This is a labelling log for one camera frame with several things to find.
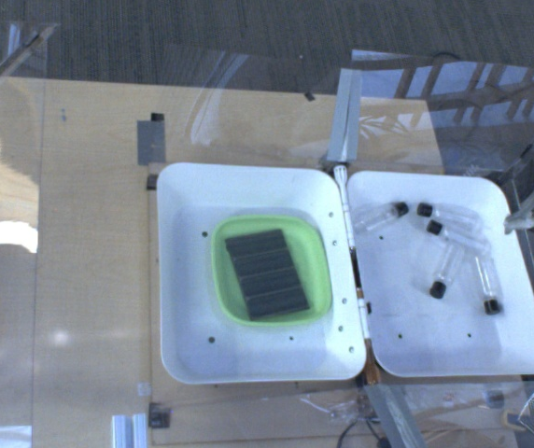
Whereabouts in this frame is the black ribbed block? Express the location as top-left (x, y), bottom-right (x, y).
top-left (224, 229), bottom-right (311, 321)

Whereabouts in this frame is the green square bowl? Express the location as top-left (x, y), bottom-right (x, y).
top-left (209, 214), bottom-right (333, 328)

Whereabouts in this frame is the thin black and white rod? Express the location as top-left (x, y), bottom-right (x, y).
top-left (333, 164), bottom-right (373, 344)

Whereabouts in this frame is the clear bottle with black cap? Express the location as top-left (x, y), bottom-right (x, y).
top-left (416, 202), bottom-right (481, 235)
top-left (474, 255), bottom-right (503, 316)
top-left (429, 244), bottom-right (465, 300)
top-left (426, 218), bottom-right (492, 257)
top-left (353, 201), bottom-right (410, 232)

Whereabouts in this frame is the white plastic tray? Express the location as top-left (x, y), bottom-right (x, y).
top-left (344, 170), bottom-right (534, 378)
top-left (156, 161), bottom-right (368, 385)

